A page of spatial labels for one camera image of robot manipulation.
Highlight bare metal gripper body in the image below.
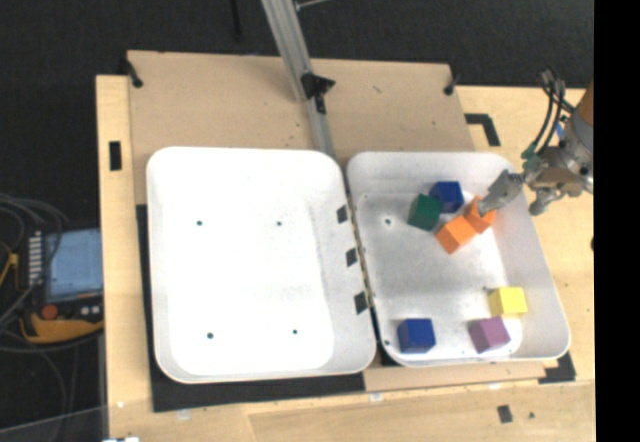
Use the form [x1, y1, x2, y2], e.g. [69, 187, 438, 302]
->
[522, 144, 595, 216]

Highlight orange cube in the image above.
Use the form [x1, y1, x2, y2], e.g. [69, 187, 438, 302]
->
[435, 215, 477, 256]
[463, 195, 498, 235]

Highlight blue cube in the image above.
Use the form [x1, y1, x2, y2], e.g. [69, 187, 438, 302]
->
[428, 180, 466, 214]
[396, 317, 437, 355]

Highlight green cube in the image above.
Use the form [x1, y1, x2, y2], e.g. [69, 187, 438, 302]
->
[406, 193, 444, 233]

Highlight yellow cube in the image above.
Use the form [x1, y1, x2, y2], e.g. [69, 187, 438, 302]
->
[487, 285, 529, 318]

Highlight white plastic tray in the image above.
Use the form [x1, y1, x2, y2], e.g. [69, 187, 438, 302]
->
[145, 145, 378, 385]
[345, 150, 572, 368]

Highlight purple cube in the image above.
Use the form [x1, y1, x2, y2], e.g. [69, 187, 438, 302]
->
[466, 315, 512, 355]

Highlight thin black and white rod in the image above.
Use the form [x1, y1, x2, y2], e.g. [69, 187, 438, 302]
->
[346, 189, 377, 312]

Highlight pale brown flat board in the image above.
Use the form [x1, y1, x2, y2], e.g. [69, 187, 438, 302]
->
[125, 49, 549, 394]

